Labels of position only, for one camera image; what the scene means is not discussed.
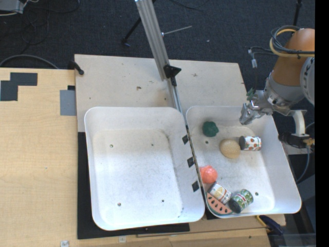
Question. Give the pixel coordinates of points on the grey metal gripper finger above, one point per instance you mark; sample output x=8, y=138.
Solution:
x=244, y=116
x=254, y=115

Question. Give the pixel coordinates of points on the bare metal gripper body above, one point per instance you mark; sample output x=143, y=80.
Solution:
x=264, y=105

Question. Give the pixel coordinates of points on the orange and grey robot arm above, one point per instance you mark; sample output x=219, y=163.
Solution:
x=288, y=68

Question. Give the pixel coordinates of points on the white can with strawberry print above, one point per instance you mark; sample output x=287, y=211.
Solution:
x=252, y=143

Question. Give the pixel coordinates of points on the green broccoli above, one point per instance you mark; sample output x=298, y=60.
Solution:
x=210, y=129

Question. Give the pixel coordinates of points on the white plastic tray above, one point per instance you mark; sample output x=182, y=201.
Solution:
x=246, y=174
x=136, y=168

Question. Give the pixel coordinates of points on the orange lumpy toy fruit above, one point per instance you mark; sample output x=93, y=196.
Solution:
x=208, y=174

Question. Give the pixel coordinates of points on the white and yellow can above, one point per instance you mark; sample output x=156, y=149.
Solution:
x=219, y=192

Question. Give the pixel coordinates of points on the green can with peas print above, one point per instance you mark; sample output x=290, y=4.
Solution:
x=241, y=201

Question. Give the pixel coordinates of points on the pink watermelon slice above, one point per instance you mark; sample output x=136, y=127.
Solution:
x=217, y=207

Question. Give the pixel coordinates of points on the pale wood board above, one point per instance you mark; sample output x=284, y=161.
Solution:
x=123, y=81

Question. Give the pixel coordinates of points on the black cylinder on white bracket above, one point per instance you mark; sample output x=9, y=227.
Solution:
x=295, y=138

